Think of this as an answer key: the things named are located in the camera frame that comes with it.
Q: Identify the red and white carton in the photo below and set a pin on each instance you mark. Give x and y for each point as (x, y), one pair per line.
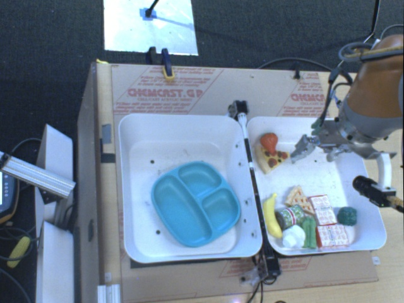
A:
(322, 209)
(333, 236)

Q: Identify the yellow banana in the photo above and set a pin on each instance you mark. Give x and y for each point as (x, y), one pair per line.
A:
(271, 216)

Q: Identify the thin black and white rod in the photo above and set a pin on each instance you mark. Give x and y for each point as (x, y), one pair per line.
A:
(252, 172)

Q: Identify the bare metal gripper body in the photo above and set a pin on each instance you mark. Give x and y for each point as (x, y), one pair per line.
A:
(331, 134)

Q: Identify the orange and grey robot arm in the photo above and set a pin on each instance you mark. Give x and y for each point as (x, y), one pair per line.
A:
(375, 87)

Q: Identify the brown cardboard board red print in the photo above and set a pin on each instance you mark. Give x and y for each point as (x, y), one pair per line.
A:
(202, 90)

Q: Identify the red toy chicken drumstick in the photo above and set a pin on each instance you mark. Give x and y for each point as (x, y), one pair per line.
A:
(269, 140)

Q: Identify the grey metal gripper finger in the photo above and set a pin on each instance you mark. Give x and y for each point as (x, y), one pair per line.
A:
(301, 150)
(335, 154)

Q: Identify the orange toy waffle slice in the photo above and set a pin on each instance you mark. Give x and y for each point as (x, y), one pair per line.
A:
(296, 198)

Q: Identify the black cylinder on white bracket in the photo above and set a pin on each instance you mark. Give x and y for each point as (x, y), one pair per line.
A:
(366, 185)

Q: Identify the green broccoli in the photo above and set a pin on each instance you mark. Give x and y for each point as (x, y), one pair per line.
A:
(347, 216)

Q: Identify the green and white can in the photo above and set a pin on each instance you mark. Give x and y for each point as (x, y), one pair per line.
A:
(291, 216)

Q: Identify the white plastic tray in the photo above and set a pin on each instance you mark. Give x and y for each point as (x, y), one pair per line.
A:
(328, 178)
(142, 169)

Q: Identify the yellow toy pizza slice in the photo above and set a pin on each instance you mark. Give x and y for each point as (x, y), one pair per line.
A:
(270, 161)

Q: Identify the blue divided plate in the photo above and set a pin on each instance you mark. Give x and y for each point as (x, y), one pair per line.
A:
(192, 200)

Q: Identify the green toy pea pod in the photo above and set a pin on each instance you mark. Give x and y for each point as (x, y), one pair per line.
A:
(310, 232)

